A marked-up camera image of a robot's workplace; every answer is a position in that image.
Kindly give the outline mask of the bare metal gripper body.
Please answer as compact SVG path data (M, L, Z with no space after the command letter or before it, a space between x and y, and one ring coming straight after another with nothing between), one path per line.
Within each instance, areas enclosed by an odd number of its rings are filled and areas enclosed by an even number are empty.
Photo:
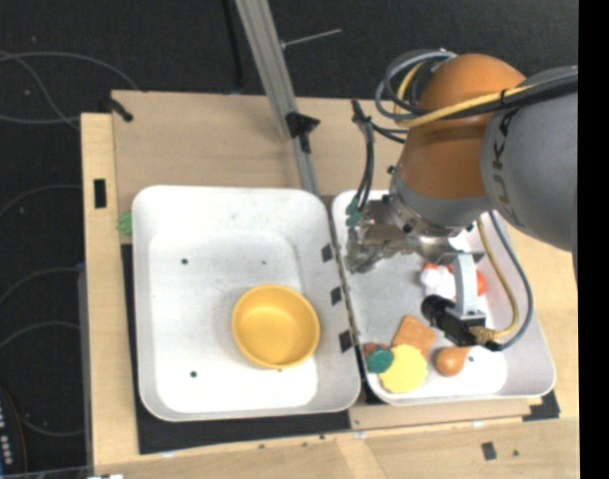
M368 246L370 252L379 246L408 247L431 263L451 263L464 253L451 242L461 229L441 228L423 219L394 197L368 201L355 224L351 241Z

